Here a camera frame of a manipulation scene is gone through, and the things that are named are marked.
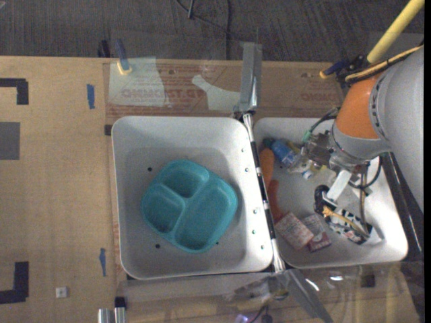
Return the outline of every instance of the yellow pole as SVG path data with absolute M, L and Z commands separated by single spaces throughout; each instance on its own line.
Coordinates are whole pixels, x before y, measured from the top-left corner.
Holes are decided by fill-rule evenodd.
M 398 15 L 397 19 L 389 26 L 382 38 L 374 46 L 372 51 L 367 56 L 369 63 L 375 63 L 387 52 L 389 47 L 398 38 L 400 33 L 409 25 L 412 19 L 425 6 L 425 0 L 410 0 L 404 7 L 403 11 Z

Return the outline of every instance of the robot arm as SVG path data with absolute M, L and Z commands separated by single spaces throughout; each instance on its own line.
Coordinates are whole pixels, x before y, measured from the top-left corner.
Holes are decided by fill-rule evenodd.
M 424 210 L 424 47 L 385 72 L 353 84 L 332 129 L 313 135 L 304 152 L 338 173 L 337 197 L 370 160 L 392 151 Z

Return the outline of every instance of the teal tray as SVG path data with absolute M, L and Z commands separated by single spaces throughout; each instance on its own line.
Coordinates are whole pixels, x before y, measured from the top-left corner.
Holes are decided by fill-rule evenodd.
M 141 214 L 178 248 L 208 251 L 225 233 L 238 207 L 234 189 L 219 176 L 181 159 L 167 164 L 142 196 Z

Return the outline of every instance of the dark floor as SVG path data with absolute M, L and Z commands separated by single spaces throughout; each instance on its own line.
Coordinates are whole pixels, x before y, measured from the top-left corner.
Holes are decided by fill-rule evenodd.
M 240 41 L 259 39 L 265 60 L 337 61 L 366 51 L 409 0 L 196 0 L 205 21 L 175 0 L 0 1 L 0 55 L 96 57 L 99 41 L 122 38 L 129 56 L 240 59 Z M 422 36 L 423 10 L 405 32 Z

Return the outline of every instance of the blue cylindrical object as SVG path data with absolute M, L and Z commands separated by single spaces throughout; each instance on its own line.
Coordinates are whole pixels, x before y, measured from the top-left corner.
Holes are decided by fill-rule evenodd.
M 292 151 L 283 141 L 275 140 L 271 144 L 275 157 L 286 167 L 290 167 L 295 160 L 296 153 Z

